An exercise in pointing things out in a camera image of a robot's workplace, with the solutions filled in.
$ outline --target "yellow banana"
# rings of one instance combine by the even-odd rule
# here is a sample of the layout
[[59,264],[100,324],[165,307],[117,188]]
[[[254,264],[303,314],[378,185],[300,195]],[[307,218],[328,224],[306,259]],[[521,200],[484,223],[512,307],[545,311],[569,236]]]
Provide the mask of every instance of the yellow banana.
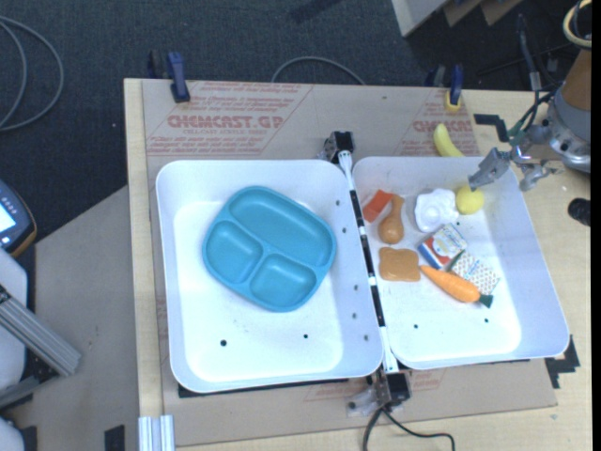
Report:
[[434,146],[442,157],[464,157],[461,150],[455,147],[449,131],[442,123],[434,129]]

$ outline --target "black cable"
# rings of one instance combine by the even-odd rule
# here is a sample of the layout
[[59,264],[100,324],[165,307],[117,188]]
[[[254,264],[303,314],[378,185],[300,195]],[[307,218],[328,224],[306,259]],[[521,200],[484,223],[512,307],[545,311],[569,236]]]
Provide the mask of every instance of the black cable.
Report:
[[[46,105],[46,107],[44,107],[40,112],[35,114],[33,117],[30,117],[30,118],[28,118],[22,122],[16,123],[16,124],[5,126],[5,124],[14,115],[14,113],[16,112],[17,108],[19,107],[19,105],[21,104],[21,102],[23,100],[23,94],[25,91],[25,87],[27,85],[27,72],[28,72],[27,59],[26,59],[25,53],[23,51],[23,46],[19,42],[19,39],[17,38],[17,36],[10,30],[9,25],[16,26],[17,28],[24,30],[25,32],[29,33],[30,35],[32,35],[33,37],[35,37],[36,39],[41,41],[46,46],[46,48],[48,48],[48,50],[53,55],[54,60],[56,61],[56,65],[58,66],[59,79],[58,79],[58,87],[56,89],[56,92],[54,93],[53,98],[51,99],[50,103],[48,105]],[[3,17],[2,15],[0,15],[0,27],[3,28],[10,35],[12,40],[15,42],[15,45],[17,45],[17,48],[19,50],[19,55],[21,57],[21,62],[22,62],[21,86],[20,86],[19,92],[17,94],[17,98],[15,99],[15,102],[12,104],[12,107],[10,108],[8,113],[2,118],[2,120],[0,120],[0,132],[7,132],[7,131],[14,131],[16,129],[20,129],[21,127],[29,125],[29,124],[35,122],[36,120],[38,120],[39,118],[42,118],[43,116],[45,116],[48,112],[50,112],[50,110],[58,102],[58,99],[60,98],[60,95],[63,91],[63,87],[65,85],[65,71],[63,69],[63,63],[62,63],[60,56],[59,56],[58,52],[56,51],[56,49],[46,38],[44,38],[41,34],[36,32],[33,28],[30,28],[27,25],[25,25],[23,23],[19,23],[8,17]]]
[[408,429],[407,427],[405,427],[404,425],[399,423],[396,419],[394,419],[393,415],[388,410],[386,410],[385,407],[378,408],[372,414],[372,417],[369,419],[367,426],[365,427],[365,431],[363,432],[362,451],[368,451],[367,443],[369,442],[369,436],[370,436],[372,430],[374,429],[374,426],[376,425],[376,422],[378,421],[378,419],[382,413],[386,414],[386,416],[396,426],[403,429],[407,434],[410,434],[411,436],[415,436],[416,438],[447,438],[447,439],[449,439],[451,441],[451,450],[455,451],[455,438],[451,434],[446,433],[446,432],[437,432],[434,434],[422,434],[419,432],[412,431],[411,429]]
[[332,65],[332,66],[336,67],[337,69],[346,72],[348,75],[350,75],[353,79],[355,79],[362,86],[365,85],[365,82],[363,81],[363,79],[361,77],[359,77],[354,71],[352,71],[351,69],[348,69],[344,65],[341,65],[338,62],[334,62],[333,60],[329,60],[329,58],[324,58],[321,56],[312,56],[312,55],[300,56],[297,58],[293,58],[292,60],[288,60],[282,66],[280,66],[280,68],[278,70],[275,71],[275,73],[271,77],[271,81],[275,82],[276,79],[278,78],[278,76],[280,75],[280,73],[282,72],[282,70],[284,70],[286,67],[289,67],[290,65],[293,65],[298,62],[306,62],[306,61],[315,61],[315,62],[321,62],[324,64]]

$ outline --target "wooden surface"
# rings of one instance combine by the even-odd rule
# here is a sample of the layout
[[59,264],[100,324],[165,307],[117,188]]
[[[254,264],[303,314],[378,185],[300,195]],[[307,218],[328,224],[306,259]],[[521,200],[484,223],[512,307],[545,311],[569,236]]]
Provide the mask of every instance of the wooden surface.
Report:
[[[407,88],[406,91],[409,95],[412,90]],[[508,125],[513,125],[532,103],[532,95],[527,92],[465,90],[463,98],[471,112],[500,115]],[[125,105],[140,415],[158,416],[163,411],[162,389],[140,80],[125,81]],[[492,128],[472,124],[483,153],[499,144]],[[567,206],[575,197],[590,198],[590,179],[570,170],[559,176],[540,180],[536,189],[525,194],[532,223],[560,296],[580,360],[577,372],[560,376],[561,389],[556,391],[559,405],[533,411],[420,422],[412,424],[411,428],[421,432],[449,432],[455,437],[457,449],[580,451],[593,448],[591,233],[589,227],[566,215]],[[461,393],[469,392],[468,385],[461,390]],[[457,398],[461,398],[461,393],[458,393]],[[235,422],[222,423],[224,427],[235,425]],[[361,449],[361,439],[362,429],[355,428],[179,449],[352,450]],[[372,433],[370,449],[399,448],[434,450],[450,449],[450,445],[444,440],[425,441],[409,437],[393,426],[377,427]]]

